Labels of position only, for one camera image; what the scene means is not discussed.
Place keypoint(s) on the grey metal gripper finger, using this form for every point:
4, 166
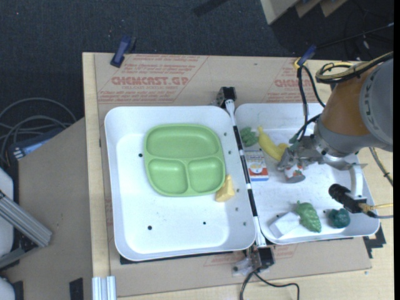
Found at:
285, 160
302, 165

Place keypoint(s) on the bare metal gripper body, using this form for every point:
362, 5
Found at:
312, 152

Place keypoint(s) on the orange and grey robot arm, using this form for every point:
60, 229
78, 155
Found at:
350, 111

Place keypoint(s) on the white can with red print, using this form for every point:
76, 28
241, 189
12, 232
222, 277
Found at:
295, 176

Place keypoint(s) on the yellow banana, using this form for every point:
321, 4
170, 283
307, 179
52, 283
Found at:
270, 145

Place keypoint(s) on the white orange blue carton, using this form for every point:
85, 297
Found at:
257, 167

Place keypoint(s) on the white plastic tray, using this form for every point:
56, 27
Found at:
175, 223
281, 198

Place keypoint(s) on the thin black and white rod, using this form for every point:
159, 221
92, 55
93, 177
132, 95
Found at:
247, 180

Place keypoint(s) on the green pea pods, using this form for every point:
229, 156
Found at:
249, 137

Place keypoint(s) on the green grapes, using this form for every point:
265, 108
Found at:
309, 217

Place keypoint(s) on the dark green broccoli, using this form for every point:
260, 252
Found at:
339, 219

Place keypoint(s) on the yellow cheese wedge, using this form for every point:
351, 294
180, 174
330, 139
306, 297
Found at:
225, 192

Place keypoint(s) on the green divided plate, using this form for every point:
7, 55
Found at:
181, 142

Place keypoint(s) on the brown cardboard board red print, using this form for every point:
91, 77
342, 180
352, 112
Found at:
200, 80

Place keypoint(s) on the black cylinder on white bracket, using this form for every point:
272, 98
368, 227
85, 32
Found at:
351, 198

